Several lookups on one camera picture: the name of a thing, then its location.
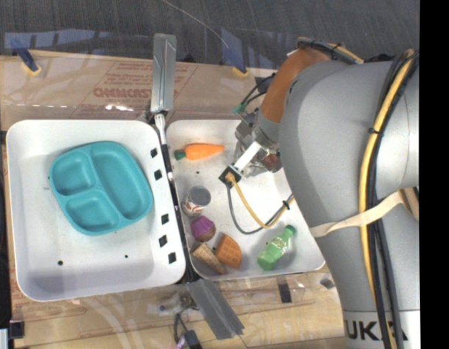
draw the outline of blue plate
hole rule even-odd
[[[50,167],[49,179],[71,225],[87,235],[119,230],[152,209],[147,179],[119,143],[90,143],[60,155]]]

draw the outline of toy carrot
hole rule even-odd
[[[213,145],[211,143],[190,143],[184,150],[176,150],[174,157],[176,160],[187,158],[189,160],[198,160],[208,158],[216,153],[223,151],[223,145]]]

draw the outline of toy soda bottle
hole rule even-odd
[[[288,250],[289,238],[296,233],[296,229],[292,225],[286,225],[281,234],[269,241],[265,249],[260,252],[256,261],[265,270],[272,270],[276,262]]]

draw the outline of dark gray carpet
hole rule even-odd
[[[155,33],[176,35],[178,60],[198,63],[226,63],[228,46],[247,66],[277,68],[297,36],[363,58],[397,55],[419,49],[420,0],[0,0],[7,55],[14,36],[39,49],[149,58]]]

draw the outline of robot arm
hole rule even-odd
[[[241,156],[258,143],[257,153],[246,157],[251,166],[284,168],[309,227],[345,220],[390,193],[419,186],[418,55],[371,63],[341,55],[349,60],[297,49],[272,80],[258,113],[243,117],[236,131]],[[401,71],[406,75],[395,90]],[[374,130],[390,95],[395,102],[387,123]],[[372,133],[381,143],[373,145],[364,171]],[[362,199],[363,186],[368,200]],[[336,282],[347,347],[419,348],[418,219],[396,206],[373,225],[316,241]]]

